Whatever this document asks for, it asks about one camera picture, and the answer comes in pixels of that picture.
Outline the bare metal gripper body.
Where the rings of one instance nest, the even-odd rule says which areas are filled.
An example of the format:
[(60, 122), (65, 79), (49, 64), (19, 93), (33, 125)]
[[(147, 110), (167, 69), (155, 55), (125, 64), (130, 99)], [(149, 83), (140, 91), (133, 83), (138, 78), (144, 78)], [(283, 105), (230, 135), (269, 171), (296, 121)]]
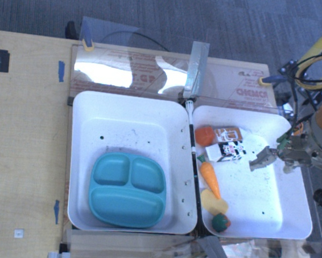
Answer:
[(308, 134), (288, 135), (276, 139), (278, 157), (286, 166), (311, 167), (318, 157), (320, 147)]

